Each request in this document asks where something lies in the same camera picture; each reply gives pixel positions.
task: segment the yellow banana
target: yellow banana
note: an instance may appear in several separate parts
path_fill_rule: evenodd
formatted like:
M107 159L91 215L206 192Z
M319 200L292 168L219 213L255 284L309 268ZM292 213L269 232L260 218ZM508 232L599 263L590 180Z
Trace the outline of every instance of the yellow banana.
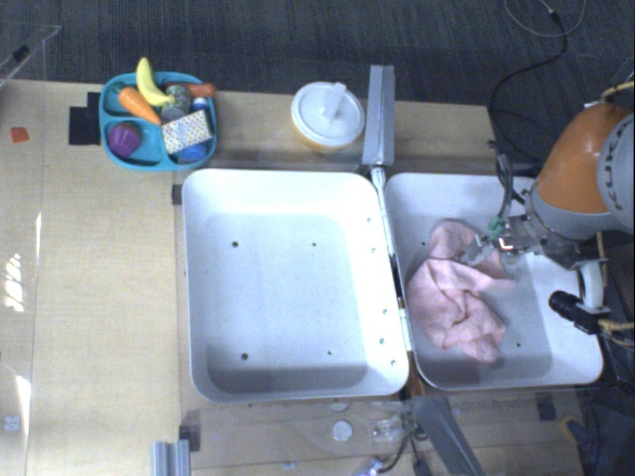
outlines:
M143 57L137 64L137 88L152 106L163 106L169 102L174 102L174 95L166 95L155 84L155 76L148 59Z

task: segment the orange carrot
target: orange carrot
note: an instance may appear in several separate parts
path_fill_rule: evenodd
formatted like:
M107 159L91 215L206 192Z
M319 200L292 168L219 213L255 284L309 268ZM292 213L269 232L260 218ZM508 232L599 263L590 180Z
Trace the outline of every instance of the orange carrot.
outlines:
M131 114L143 118L144 120L161 125L161 118L154 109L148 104L148 101L139 91L132 86L123 86L117 95L119 104L127 109Z
M165 87L169 88L178 84L187 88L192 97L213 97L216 93L216 87L211 83L181 83L181 82L167 82Z

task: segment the yellow container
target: yellow container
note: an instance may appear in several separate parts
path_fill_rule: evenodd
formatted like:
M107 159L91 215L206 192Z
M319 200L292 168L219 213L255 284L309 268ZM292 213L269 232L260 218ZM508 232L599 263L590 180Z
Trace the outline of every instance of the yellow container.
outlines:
M341 83L303 86L291 104L298 139L314 152L328 154L352 144L364 130L361 103Z

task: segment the pink cloth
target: pink cloth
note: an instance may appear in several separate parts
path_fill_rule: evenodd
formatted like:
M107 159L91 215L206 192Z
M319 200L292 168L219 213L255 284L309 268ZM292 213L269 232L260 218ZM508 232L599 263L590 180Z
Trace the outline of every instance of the pink cloth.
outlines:
M444 221L433 231L430 257L406 286L411 317L441 349L457 346L467 356L491 365L505 324L479 297L492 288L509 287L497 251L476 267L456 261L474 238L458 222Z

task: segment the dark carpet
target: dark carpet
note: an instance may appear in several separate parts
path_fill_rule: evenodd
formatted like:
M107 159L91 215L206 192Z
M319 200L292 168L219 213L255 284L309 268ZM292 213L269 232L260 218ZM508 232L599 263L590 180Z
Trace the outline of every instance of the dark carpet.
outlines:
M583 0L545 0L564 29ZM393 64L401 100L487 104L506 74L547 60L563 38L516 25L505 0L0 0L2 20L62 25L49 79L105 82L135 68L192 73L221 89L293 93L340 80L365 98L372 63ZM537 0L509 0L526 25L559 29ZM587 0L559 59L496 97L517 161L543 159L579 111L633 58L633 0Z

